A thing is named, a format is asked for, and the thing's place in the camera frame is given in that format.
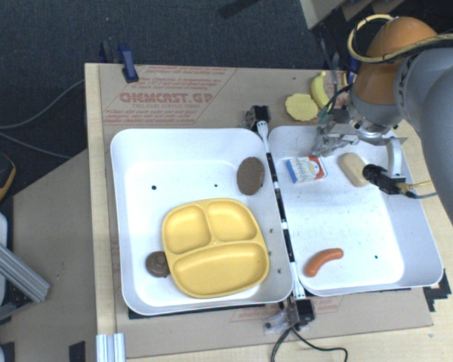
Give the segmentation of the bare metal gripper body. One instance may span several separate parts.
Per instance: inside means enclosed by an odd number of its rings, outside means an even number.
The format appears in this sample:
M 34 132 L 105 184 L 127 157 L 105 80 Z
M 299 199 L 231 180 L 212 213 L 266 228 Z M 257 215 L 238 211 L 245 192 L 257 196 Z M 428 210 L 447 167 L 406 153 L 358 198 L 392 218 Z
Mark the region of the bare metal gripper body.
M 334 109 L 318 126 L 320 145 L 347 145 L 364 141 L 378 143 L 389 131 L 390 126 L 375 123 L 355 108 Z

